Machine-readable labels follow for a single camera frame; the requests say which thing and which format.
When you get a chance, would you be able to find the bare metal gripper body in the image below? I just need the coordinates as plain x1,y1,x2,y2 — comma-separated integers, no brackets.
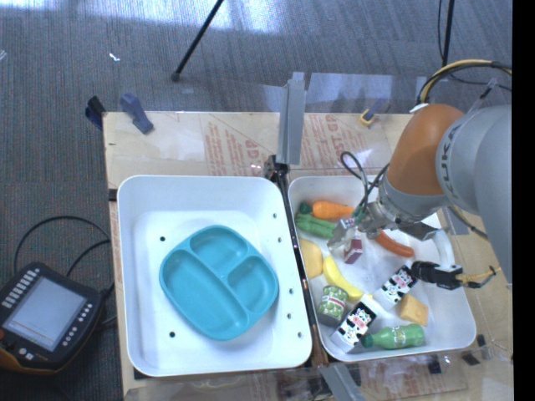
339,201,400,236

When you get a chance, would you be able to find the red carton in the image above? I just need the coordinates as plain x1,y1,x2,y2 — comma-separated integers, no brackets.
343,236,364,265

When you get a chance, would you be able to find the green pea pod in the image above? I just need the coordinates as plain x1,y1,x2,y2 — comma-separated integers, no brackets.
293,212,338,239

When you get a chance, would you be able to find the orange carrot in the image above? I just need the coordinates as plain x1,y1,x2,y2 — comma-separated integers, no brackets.
298,200,356,221

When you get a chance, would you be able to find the orange sausage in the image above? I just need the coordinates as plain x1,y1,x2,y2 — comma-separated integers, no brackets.
373,228,415,259

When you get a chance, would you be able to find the pale yellow potato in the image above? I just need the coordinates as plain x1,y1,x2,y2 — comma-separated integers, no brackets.
298,237,324,280

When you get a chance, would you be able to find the yellow banana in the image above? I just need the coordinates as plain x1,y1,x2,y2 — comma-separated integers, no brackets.
322,255,364,302

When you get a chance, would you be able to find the cow print milk carton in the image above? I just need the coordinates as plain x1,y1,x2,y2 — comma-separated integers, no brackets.
372,264,419,311
329,293,384,353

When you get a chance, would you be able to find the green can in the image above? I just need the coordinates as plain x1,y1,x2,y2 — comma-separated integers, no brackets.
317,284,349,327

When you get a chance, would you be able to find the yellow cheese wedge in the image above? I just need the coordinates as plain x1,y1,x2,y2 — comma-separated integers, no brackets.
396,293,430,327

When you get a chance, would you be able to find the green bottle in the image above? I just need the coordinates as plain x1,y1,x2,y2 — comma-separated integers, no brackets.
360,322,426,351

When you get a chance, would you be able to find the white plastic tray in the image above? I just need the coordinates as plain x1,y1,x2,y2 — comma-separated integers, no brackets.
116,175,314,378
287,175,478,363

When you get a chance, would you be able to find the blue divided plate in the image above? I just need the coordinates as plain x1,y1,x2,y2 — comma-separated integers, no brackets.
158,224,281,343

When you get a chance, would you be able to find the brown cardboard board red print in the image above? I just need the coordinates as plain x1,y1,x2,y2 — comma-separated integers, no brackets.
102,110,513,401

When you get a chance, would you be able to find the black cylinder on white bracket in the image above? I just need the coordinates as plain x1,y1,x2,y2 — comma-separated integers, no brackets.
410,228,464,291

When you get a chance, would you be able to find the black block with thin wires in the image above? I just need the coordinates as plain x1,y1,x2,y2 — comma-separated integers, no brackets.
263,155,290,183

